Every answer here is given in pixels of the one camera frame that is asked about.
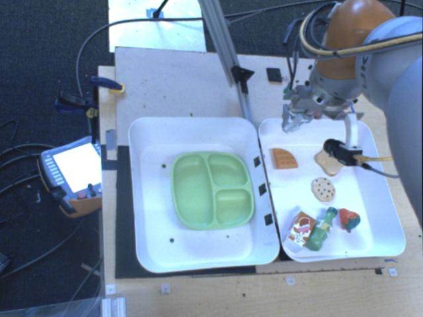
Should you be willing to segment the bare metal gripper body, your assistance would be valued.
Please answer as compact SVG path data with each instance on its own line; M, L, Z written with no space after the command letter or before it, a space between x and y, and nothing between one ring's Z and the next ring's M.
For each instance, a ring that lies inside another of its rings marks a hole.
M332 119L342 117L350 102L330 95L321 87L297 85L290 96L288 110L294 116L320 119L327 116Z

